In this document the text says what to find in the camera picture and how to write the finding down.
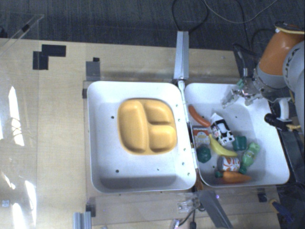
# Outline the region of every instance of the white cable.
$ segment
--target white cable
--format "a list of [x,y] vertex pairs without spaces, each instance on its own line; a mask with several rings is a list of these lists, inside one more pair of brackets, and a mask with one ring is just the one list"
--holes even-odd
[[217,15],[218,17],[222,18],[223,20],[227,21],[227,22],[230,22],[230,23],[233,23],[233,24],[244,24],[244,23],[248,23],[252,20],[254,20],[258,15],[260,15],[262,12],[264,12],[266,9],[270,8],[273,4],[275,4],[278,0],[274,0],[270,5],[268,5],[266,8],[264,8],[263,10],[259,11],[253,18],[249,19],[249,20],[246,20],[246,21],[242,21],[242,22],[237,22],[237,21],[231,21],[231,20],[228,20],[226,19],[225,17],[221,16],[220,14],[218,14],[217,12],[215,12],[209,5],[208,3],[206,2],[206,0],[203,0],[204,3],[206,4],[207,8],[213,12],[215,15]]

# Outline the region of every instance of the green pepper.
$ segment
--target green pepper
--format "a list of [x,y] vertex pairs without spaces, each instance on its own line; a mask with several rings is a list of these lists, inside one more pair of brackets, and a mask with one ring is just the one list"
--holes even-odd
[[236,136],[232,144],[234,151],[244,151],[247,149],[247,138],[245,136]]
[[201,163],[206,163],[211,159],[211,151],[204,145],[200,145],[197,149],[197,158]]

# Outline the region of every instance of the yellow plate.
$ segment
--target yellow plate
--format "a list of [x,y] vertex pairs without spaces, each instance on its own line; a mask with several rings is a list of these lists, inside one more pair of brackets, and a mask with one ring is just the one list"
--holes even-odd
[[118,129],[123,148],[136,155],[171,151],[177,131],[171,108],[156,99],[130,99],[118,110]]

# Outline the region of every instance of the black corner bracket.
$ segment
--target black corner bracket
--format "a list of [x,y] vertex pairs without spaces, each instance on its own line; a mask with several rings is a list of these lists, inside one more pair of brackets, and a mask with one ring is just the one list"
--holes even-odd
[[41,52],[33,52],[33,70],[48,70],[49,56],[66,57],[66,46],[43,44]]

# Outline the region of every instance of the soda can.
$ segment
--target soda can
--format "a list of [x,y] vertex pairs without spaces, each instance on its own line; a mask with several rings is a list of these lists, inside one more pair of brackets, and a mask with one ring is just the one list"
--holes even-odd
[[236,157],[220,156],[217,160],[217,169],[219,171],[239,171],[240,161]]

